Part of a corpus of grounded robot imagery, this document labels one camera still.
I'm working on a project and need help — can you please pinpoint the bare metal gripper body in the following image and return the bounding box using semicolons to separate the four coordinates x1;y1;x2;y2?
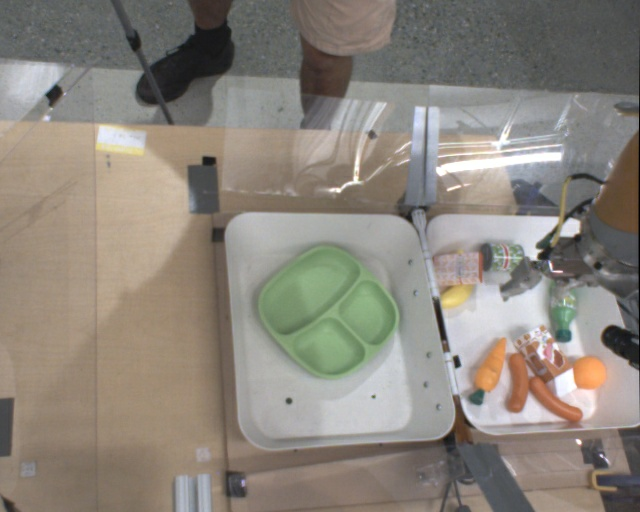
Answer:
537;236;640;298

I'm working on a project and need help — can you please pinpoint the green and white can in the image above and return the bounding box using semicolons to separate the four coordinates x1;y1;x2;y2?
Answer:
480;241;526;274

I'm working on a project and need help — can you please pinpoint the green clear plastic bottle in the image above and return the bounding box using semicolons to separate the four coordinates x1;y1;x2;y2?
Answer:
548;282;579;344

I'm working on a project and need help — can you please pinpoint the white plastic tray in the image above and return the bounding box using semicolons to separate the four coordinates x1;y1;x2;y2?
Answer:
223;211;457;453
425;213;640;437

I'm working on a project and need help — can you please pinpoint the pink printed carton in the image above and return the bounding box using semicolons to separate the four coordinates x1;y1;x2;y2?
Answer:
432;250;486;288

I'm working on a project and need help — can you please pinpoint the yellow lemon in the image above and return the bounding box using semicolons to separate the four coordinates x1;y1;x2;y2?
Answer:
440;283;476;310

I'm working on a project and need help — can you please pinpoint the brown and white printed carton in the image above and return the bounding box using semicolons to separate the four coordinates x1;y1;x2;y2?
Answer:
512;324;579;399

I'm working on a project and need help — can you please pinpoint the orange carrot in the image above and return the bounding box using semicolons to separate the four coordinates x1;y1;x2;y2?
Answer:
467;336;509;407

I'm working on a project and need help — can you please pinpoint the orange sausage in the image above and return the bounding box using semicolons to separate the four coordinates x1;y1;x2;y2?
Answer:
528;375;585;424
505;352;531;415

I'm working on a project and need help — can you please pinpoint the orange ball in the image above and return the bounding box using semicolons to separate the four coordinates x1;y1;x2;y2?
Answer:
571;354;608;391

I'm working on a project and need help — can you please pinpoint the green divided plate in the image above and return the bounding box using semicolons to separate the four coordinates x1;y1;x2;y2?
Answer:
256;243;401;380

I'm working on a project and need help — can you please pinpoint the person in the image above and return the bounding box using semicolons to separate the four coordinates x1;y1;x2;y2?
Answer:
135;0;399;129

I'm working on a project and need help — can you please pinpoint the grey metal pole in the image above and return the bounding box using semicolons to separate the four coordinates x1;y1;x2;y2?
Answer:
109;0;176;126

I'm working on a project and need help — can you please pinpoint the black cylinder on white bracket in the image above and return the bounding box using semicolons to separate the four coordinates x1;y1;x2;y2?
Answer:
601;324;640;372

